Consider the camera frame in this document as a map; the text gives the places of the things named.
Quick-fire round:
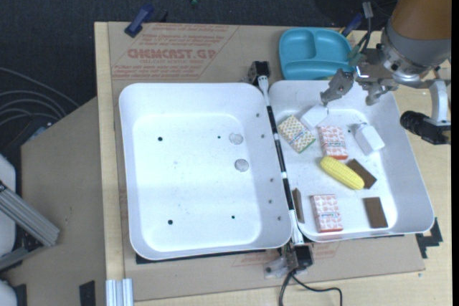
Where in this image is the orange patterned carton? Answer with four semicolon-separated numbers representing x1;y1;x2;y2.
317;125;350;161
309;193;344;234

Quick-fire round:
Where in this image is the black cylinder on white bracket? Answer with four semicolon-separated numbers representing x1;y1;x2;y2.
399;69;452;145

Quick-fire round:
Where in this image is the white plastic bottle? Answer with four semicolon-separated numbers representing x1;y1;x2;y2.
346;122;386;156

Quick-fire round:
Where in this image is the brown cardboard board, red print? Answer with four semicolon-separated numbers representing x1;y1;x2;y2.
107;21;427;302

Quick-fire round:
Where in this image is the white cube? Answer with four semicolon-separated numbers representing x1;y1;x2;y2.
300;103;329;128

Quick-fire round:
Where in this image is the blue divided plate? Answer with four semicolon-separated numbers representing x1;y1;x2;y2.
278;27;356;81

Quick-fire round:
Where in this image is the black block with thin wires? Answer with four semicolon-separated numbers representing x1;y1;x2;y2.
242;60;272;85
282;243;315;272

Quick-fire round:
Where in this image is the brown flat bar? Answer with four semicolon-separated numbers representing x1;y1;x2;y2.
362;196;389;230
346;158;378;190
291;187;306;224

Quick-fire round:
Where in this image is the yellow corn cob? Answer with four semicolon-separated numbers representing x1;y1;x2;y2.
319;155;366;191

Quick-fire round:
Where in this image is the yellow patterned carton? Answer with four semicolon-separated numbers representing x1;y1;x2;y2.
276;114;317;155

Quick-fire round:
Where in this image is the thin black and white rod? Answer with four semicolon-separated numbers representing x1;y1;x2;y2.
257;76;306;245

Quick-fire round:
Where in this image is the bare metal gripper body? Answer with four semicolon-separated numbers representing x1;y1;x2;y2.
354;47;435;91

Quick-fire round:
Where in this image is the white plastic tray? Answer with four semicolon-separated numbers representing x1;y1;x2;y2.
118;82;293;261
268;79;436;243

